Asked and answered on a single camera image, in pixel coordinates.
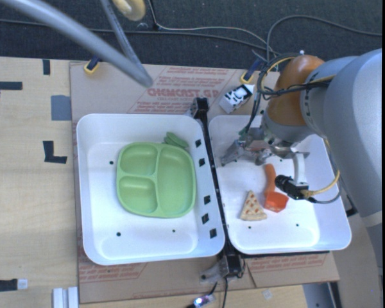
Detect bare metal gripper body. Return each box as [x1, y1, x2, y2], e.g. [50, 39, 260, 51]
[239, 127, 310, 160]

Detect black cylinder on white bracket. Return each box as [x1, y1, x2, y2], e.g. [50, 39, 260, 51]
[274, 151, 310, 201]

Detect orange-red cube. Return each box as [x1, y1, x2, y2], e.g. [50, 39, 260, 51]
[263, 191, 290, 214]

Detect white plastic tray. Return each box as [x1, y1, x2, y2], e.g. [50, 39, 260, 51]
[208, 114, 353, 255]
[76, 113, 226, 266]

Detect black and white carton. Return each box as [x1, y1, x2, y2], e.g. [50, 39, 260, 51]
[218, 83, 255, 114]

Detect brown cardboard board, red print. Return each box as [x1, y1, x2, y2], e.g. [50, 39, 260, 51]
[69, 61, 341, 304]

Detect orange toy sausage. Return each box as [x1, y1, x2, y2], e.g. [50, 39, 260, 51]
[263, 163, 277, 194]

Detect green toy pea pod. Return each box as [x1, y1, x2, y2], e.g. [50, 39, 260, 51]
[162, 132, 191, 149]

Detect green divided plate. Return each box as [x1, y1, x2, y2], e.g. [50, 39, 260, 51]
[115, 141, 197, 219]

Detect black block with thin wires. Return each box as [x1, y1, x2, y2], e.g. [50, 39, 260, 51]
[191, 96, 210, 119]
[222, 253, 245, 278]

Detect toy pizza slice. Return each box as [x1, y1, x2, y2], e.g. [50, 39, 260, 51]
[239, 189, 268, 222]

